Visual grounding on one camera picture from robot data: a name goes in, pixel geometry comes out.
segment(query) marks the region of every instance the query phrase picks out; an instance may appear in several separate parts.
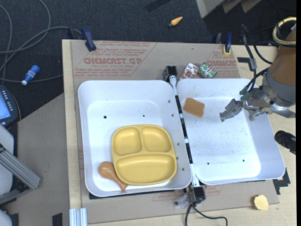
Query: toy chicken drumstick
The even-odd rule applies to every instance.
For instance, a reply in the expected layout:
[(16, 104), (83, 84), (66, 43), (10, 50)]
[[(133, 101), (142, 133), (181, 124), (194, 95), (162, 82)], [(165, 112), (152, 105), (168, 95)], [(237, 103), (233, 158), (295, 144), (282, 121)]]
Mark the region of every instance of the toy chicken drumstick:
[(98, 172), (100, 175), (102, 175), (104, 178), (111, 179), (115, 181), (121, 188), (122, 191), (124, 191), (127, 187), (127, 184), (122, 182), (118, 176), (116, 175), (114, 166), (112, 163), (108, 161), (104, 161), (98, 168)]

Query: orange toy carrot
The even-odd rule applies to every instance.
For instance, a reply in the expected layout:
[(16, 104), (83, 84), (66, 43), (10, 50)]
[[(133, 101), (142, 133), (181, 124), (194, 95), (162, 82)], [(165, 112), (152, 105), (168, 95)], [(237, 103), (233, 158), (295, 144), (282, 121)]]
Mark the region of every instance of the orange toy carrot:
[(183, 17), (181, 16), (171, 20), (170, 24), (168, 24), (168, 27), (176, 26), (182, 19)]

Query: white plastic tray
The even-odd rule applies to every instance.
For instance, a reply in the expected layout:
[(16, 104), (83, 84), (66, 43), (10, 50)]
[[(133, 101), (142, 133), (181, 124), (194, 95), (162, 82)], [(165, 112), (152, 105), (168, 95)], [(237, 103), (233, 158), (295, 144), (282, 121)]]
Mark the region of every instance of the white plastic tray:
[[(83, 137), (85, 182), (98, 197), (165, 191), (185, 188), (191, 171), (182, 125), (172, 87), (154, 81), (86, 81), (78, 90)], [(119, 186), (98, 173), (103, 161), (113, 162), (111, 139), (123, 126), (154, 124), (170, 135), (177, 157), (176, 175), (169, 181), (147, 185)]]
[(177, 84), (182, 108), (190, 97), (205, 104), (202, 118), (183, 111), (197, 178), (204, 184), (275, 179), (284, 162), (266, 114), (248, 119), (243, 109), (221, 121), (231, 99), (240, 100), (246, 79), (185, 79)]

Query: yellow plastic plate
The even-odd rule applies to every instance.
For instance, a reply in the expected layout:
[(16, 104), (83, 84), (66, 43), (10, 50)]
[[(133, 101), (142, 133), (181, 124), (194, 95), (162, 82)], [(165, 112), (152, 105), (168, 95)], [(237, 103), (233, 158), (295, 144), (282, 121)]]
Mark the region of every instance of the yellow plastic plate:
[(168, 132), (160, 126), (119, 128), (111, 146), (116, 174), (129, 185), (157, 184), (176, 174), (174, 146)]

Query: gray cable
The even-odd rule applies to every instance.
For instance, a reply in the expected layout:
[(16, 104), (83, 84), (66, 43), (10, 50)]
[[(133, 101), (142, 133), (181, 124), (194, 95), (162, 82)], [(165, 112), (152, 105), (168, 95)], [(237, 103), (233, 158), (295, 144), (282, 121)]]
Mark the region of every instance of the gray cable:
[[(36, 34), (35, 36), (31, 37), (28, 41), (26, 41), (23, 45), (21, 45), (18, 49), (14, 49), (14, 50), (9, 50), (10, 48), (10, 44), (11, 44), (11, 40), (12, 40), (12, 22), (11, 22), (11, 18), (9, 16), (9, 13), (5, 10), (5, 8), (3, 6), (1, 6), (0, 8), (7, 14), (8, 16), (8, 19), (9, 19), (9, 22), (10, 22), (10, 37), (9, 37), (9, 43), (8, 43), (8, 48), (6, 51), (0, 51), (0, 54), (5, 54), (5, 61), (4, 61), (4, 64), (0, 67), (0, 71), (1, 70), (4, 70), (3, 72), (3, 78), (0, 80), (2, 81), (7, 81), (7, 82), (20, 82), (20, 81), (15, 81), (15, 80), (7, 80), (4, 78), (4, 74), (5, 74), (5, 68), (6, 68), (6, 64), (12, 59), (12, 57), (19, 51), (23, 51), (25, 49), (28, 49), (28, 48), (31, 48), (35, 45), (37, 45), (39, 42), (41, 42), (45, 37), (46, 35), (48, 34), (49, 31), (51, 30), (56, 30), (56, 29), (69, 29), (69, 27), (67, 26), (57, 26), (57, 27), (52, 27), (50, 28), (50, 25), (51, 25), (51, 15), (50, 15), (50, 12), (49, 12), (49, 9), (48, 7), (46, 6), (46, 4), (42, 1), (42, 0), (38, 0), (45, 8), (45, 10), (47, 11), (47, 15), (48, 15), (48, 27), (47, 29), (43, 30), (42, 32), (39, 32), (38, 34)], [(37, 37), (43, 35), (39, 40), (37, 40), (35, 43), (25, 47), (28, 43), (30, 43), (31, 41), (33, 41), (34, 39), (36, 39)], [(35, 80), (33, 82), (42, 82), (42, 81), (47, 81), (47, 80), (51, 80), (51, 79), (55, 79), (55, 78), (59, 78), (61, 77), (62, 75), (58, 75), (58, 76), (54, 76), (54, 77), (50, 77), (50, 78), (47, 78), (47, 79), (41, 79), (41, 80)]]
[[(7, 10), (2, 6), (0, 5), (0, 8), (6, 13), (6, 15), (8, 16), (8, 20), (9, 20), (9, 40), (8, 40), (8, 48), (7, 48), (7, 53), (5, 55), (5, 59), (4, 61), (7, 60), (8, 58), (8, 51), (9, 51), (9, 48), (10, 48), (10, 44), (11, 44), (11, 40), (12, 40), (12, 36), (13, 36), (13, 23), (11, 21), (11, 17), (9, 15), (9, 13), (7, 12)], [(4, 67), (4, 70), (3, 70), (3, 78), (5, 77), (5, 67)]]
[[(38, 0), (43, 6), (44, 8), (46, 9), (47, 11), (47, 15), (48, 15), (48, 27), (47, 28), (50, 28), (50, 25), (51, 25), (51, 15), (50, 15), (50, 12), (49, 12), (49, 9), (48, 7), (46, 6), (46, 4), (42, 1), (42, 0)], [(6, 54), (6, 53), (15, 53), (15, 52), (19, 52), (19, 51), (22, 51), (22, 50), (25, 50), (27, 48), (31, 48), (33, 47), (34, 45), (38, 44), (39, 42), (41, 42), (47, 35), (47, 32), (43, 35), (42, 38), (40, 38), (38, 41), (36, 41), (35, 43), (27, 46), (27, 47), (24, 47), (26, 44), (28, 44), (31, 40), (25, 42), (20, 48), (18, 49), (15, 49), (15, 50), (10, 50), (10, 51), (0, 51), (0, 54)]]

